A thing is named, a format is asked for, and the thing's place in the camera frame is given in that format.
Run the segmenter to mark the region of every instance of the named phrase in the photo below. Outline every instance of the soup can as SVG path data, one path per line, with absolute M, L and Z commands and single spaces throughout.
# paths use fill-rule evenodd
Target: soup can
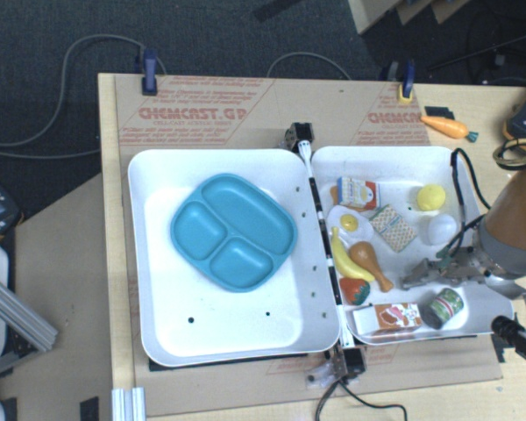
M 423 321 L 426 325 L 441 329 L 442 326 L 464 309 L 464 300 L 456 290 L 445 288 L 423 308 Z

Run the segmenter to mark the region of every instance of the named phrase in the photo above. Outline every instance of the orange carrot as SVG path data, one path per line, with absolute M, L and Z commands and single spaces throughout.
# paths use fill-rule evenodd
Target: orange carrot
M 451 118 L 421 116 L 421 121 L 453 139 L 467 137 L 472 142 L 475 142 L 478 136 L 477 132 L 470 132 L 462 122 Z

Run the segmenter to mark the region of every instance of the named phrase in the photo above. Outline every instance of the banana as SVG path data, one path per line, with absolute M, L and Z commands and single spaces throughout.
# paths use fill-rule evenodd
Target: banana
M 336 226 L 331 228 L 331 253 L 333 254 L 335 268 L 344 277 L 364 279 L 367 282 L 372 282 L 375 279 L 372 273 L 354 263 L 349 257 L 349 254 L 345 251 L 345 246 L 339 238 L 339 228 Z

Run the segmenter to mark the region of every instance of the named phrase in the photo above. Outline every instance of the wooden spoon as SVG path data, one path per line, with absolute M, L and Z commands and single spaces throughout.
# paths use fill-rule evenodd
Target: wooden spoon
M 349 257 L 357 265 L 360 265 L 365 270 L 369 271 L 377 280 L 380 285 L 380 290 L 388 292 L 394 287 L 394 283 L 391 282 L 382 272 L 380 265 L 378 264 L 378 258 L 374 247 L 370 242 L 360 241 L 355 243 L 349 249 Z

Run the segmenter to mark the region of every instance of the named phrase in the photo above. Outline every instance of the black floor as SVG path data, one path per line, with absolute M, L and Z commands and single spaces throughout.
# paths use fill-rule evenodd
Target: black floor
M 499 55 L 430 69 L 524 37 L 526 0 L 472 0 L 442 25 L 430 9 L 405 26 L 392 12 L 362 36 L 347 0 L 0 0 L 0 144 L 14 144 L 0 146 L 0 183 L 28 218 L 101 170 L 98 154 L 9 156 L 99 147 L 96 75 L 132 73 L 137 53 L 113 39 L 74 48 L 65 100 L 51 129 L 40 134 L 59 102 L 68 48 L 99 33 L 155 48 L 171 75 L 261 77 L 283 54 L 303 51 L 335 61 L 353 80 L 377 80 L 391 61 L 413 59 L 416 82 L 526 86 L 526 39 L 503 46 Z M 345 79 L 307 56 L 282 61 L 272 75 Z

